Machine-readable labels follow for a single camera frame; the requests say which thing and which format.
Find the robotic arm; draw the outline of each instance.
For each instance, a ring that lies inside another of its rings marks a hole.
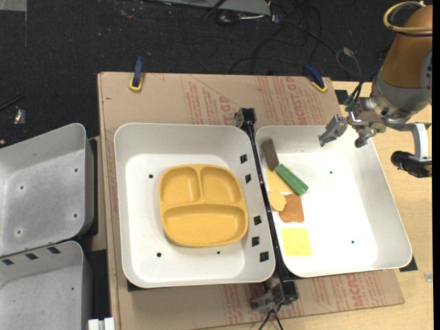
[[[408,6],[416,6],[417,10],[402,27],[394,26],[390,19]],[[335,115],[319,140],[321,146],[335,140],[348,124],[359,135],[355,141],[358,148],[387,127],[411,131],[415,153],[397,151],[391,162],[416,177],[432,177],[426,134],[431,123],[408,123],[412,116],[432,105],[432,5],[398,3],[386,11],[384,25],[397,36],[373,81],[370,97],[356,99],[346,118]]]

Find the cardboard sheet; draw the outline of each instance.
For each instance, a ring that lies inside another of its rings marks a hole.
[[[118,193],[113,137],[128,122],[231,124],[241,107],[253,107],[257,127],[322,124],[340,109],[332,83],[317,92],[305,77],[145,74],[140,93],[129,90],[130,73],[98,75],[101,136],[108,169],[110,231],[116,285],[112,278],[112,316],[122,330],[202,329],[260,322],[251,299],[259,284],[172,287],[129,291],[121,263]],[[326,314],[404,302],[394,271],[366,272],[296,282],[300,299],[282,307],[280,318]]]

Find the yellow divided plate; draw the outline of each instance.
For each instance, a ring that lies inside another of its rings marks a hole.
[[[159,183],[166,236],[185,247],[212,247],[240,240],[248,211],[240,183],[228,169],[203,164],[174,166]]]

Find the wooden surface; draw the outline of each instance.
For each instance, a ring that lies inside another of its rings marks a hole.
[[[346,89],[349,93],[356,87],[356,82],[334,82],[334,89]],[[368,96],[371,84],[364,84],[363,96]],[[417,114],[411,122],[431,122],[431,106]],[[105,119],[100,116],[101,127],[104,128]],[[428,137],[431,147],[431,133]],[[101,145],[105,147],[104,136],[101,136]],[[432,179],[417,179],[408,173],[397,170],[390,161],[391,155],[396,150],[414,151],[413,137],[410,133],[400,133],[387,129],[385,133],[374,138],[377,154],[382,163],[388,184],[404,222],[408,238],[412,245],[413,254],[418,270],[410,272],[397,271],[398,281],[404,295],[405,303],[390,307],[363,309],[332,313],[319,316],[283,319],[284,330],[288,329],[434,329],[433,317],[433,283],[426,280],[426,274],[433,273],[432,260]],[[104,156],[102,165],[107,167]],[[104,183],[108,181],[108,172],[103,170]],[[104,185],[104,199],[106,206],[110,206],[109,192]],[[108,254],[114,251],[111,222],[107,222],[107,250]],[[117,329],[120,330],[118,314],[118,288],[116,282],[116,266],[114,260],[109,258],[109,284],[111,295],[112,316],[116,320]],[[217,327],[211,329],[228,330],[256,330],[259,323],[242,324],[231,327]],[[264,329],[279,329],[275,321],[268,322]]]

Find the black floor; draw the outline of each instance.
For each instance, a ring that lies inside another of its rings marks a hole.
[[[152,1],[27,0],[26,15],[0,11],[0,105],[24,96],[0,110],[0,148],[72,122],[99,134],[96,75],[130,72],[137,55],[145,72],[302,75],[310,63],[358,80],[336,52],[355,52],[363,76],[377,70],[394,39],[383,14],[402,1],[421,0],[272,0],[286,22],[224,26],[217,12]]]

